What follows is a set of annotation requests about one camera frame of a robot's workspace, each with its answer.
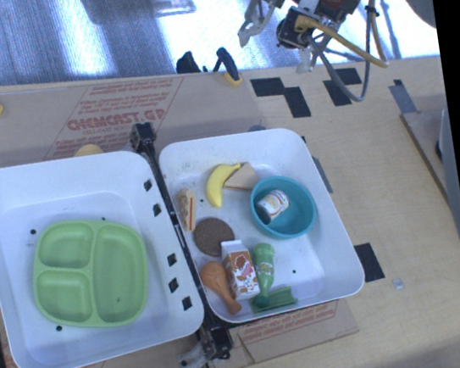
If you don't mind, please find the brown cardboard board, red print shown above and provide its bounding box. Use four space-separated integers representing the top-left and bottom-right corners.
0 38 366 368

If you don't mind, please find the tan bread slice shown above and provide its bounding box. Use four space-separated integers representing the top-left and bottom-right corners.
219 159 262 195

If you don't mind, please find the yellow banana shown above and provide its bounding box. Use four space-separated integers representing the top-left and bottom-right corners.
202 160 248 211

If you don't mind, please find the small white printed can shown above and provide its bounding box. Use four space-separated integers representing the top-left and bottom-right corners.
253 187 293 225

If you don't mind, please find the hot dog in bun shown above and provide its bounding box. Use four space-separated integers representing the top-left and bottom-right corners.
175 185 202 235

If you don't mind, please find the blue bowl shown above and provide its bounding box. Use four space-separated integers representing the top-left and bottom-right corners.
246 170 321 245

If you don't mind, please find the yellow round thing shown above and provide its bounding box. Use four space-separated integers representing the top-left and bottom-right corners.
72 142 105 159

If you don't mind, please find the brown round biscuit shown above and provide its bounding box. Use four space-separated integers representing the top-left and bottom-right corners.
189 213 239 261

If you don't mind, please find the white plastic tray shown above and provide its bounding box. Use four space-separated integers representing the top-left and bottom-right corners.
0 139 212 368
155 117 370 333

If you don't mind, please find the green bottle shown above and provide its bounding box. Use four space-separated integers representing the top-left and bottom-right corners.
244 240 284 309

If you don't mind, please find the white and orange carton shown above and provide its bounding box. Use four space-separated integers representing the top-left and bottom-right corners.
218 236 263 304

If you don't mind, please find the orange chicken drumstick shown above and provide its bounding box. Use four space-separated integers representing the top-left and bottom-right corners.
197 256 244 321

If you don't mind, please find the flat green block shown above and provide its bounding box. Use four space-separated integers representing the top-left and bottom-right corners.
248 284 299 315

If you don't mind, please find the green divided plate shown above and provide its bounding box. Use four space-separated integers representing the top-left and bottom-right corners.
22 209 158 339

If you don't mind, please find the black block with thin wires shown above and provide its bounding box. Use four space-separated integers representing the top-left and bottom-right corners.
127 120 159 153
194 322 236 364

